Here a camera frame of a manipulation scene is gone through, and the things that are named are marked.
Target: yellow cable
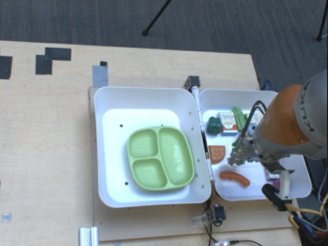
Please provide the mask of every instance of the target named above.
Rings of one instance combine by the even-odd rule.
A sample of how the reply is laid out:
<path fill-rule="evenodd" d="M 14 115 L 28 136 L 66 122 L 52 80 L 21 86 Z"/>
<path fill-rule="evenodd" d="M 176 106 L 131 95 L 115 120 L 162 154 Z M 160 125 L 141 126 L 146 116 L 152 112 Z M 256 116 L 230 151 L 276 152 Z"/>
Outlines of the yellow cable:
<path fill-rule="evenodd" d="M 320 217 L 323 217 L 323 214 L 321 212 L 318 212 L 318 211 L 315 211 L 315 210 L 311 210 L 311 209 L 299 209 L 299 208 L 294 207 L 290 203 L 286 203 L 285 206 L 291 212 L 296 212 L 296 211 L 298 211 L 298 212 L 309 212 L 309 213 L 313 213 L 313 214 L 319 215 Z"/>
<path fill-rule="evenodd" d="M 291 222 L 291 224 L 296 228 L 299 229 L 299 225 L 293 220 L 293 216 L 289 215 L 288 220 Z"/>
<path fill-rule="evenodd" d="M 324 205 L 326 204 L 327 199 L 328 199 L 328 193 L 326 194 L 326 196 L 325 196 L 325 198 L 323 199 L 322 204 L 321 204 L 321 206 L 320 206 L 320 210 L 319 210 L 319 211 L 320 211 L 321 213 L 323 212 L 323 207 L 324 207 Z"/>

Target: gray carpet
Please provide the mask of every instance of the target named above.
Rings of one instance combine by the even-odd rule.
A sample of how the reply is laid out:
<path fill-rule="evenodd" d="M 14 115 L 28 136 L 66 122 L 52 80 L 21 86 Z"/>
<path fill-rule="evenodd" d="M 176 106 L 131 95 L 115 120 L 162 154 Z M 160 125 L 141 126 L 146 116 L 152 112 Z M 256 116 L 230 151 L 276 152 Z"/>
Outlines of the gray carpet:
<path fill-rule="evenodd" d="M 0 0 L 0 40 L 248 53 L 279 91 L 327 68 L 325 0 Z"/>

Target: toy food package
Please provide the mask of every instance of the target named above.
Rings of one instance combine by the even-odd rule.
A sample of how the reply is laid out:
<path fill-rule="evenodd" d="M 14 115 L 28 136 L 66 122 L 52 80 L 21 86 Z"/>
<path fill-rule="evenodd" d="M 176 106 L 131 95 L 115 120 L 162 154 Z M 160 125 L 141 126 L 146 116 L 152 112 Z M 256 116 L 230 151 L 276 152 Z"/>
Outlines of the toy food package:
<path fill-rule="evenodd" d="M 232 111 L 219 112 L 218 117 L 221 119 L 223 127 L 222 136 L 231 136 L 238 134 L 235 116 Z"/>
<path fill-rule="evenodd" d="M 254 124 L 256 124 L 256 125 L 259 125 L 260 122 L 261 122 L 261 120 L 262 120 L 262 118 L 263 118 L 263 114 L 262 114 L 261 112 L 259 112 L 259 111 L 255 111 L 255 112 L 254 112 L 254 115 L 253 115 L 253 117 L 252 117 L 252 119 L 251 119 L 251 123 L 254 123 Z"/>

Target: light green plate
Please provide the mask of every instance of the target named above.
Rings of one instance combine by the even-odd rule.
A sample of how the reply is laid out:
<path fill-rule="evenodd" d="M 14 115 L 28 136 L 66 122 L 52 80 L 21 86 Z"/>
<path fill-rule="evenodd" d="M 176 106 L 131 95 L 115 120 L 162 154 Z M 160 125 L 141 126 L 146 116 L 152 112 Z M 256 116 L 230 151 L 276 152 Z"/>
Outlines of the light green plate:
<path fill-rule="evenodd" d="M 174 127 L 133 132 L 128 157 L 134 180 L 147 190 L 168 190 L 188 184 L 195 167 L 186 136 Z"/>

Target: tripod leg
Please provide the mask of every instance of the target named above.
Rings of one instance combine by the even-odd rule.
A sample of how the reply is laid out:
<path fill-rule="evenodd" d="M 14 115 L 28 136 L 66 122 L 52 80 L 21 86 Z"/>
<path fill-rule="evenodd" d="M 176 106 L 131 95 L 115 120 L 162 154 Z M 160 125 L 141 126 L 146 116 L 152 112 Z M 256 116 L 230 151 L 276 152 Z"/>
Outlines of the tripod leg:
<path fill-rule="evenodd" d="M 148 25 L 148 27 L 143 30 L 142 32 L 142 35 L 143 36 L 147 36 L 148 35 L 148 32 L 149 30 L 152 28 L 152 26 L 155 24 L 155 22 L 157 21 L 157 19 L 160 17 L 160 15 L 164 12 L 165 8 L 169 5 L 169 3 L 171 2 L 172 0 L 167 0 L 165 2 L 165 4 L 163 5 L 163 7 L 160 9 L 160 11 L 157 13 L 157 15 L 154 17 L 154 19 L 151 21 L 151 23 Z"/>
<path fill-rule="evenodd" d="M 320 31 L 319 31 L 319 34 L 318 34 L 318 36 L 316 38 L 317 41 L 321 41 L 322 40 L 323 27 L 324 27 L 324 24 L 326 22 L 326 17 L 327 17 L 327 7 L 328 7 L 328 0 L 326 0 L 326 4 L 325 4 L 323 16 L 322 16 L 322 21 L 321 21 L 321 26 L 320 26 Z"/>

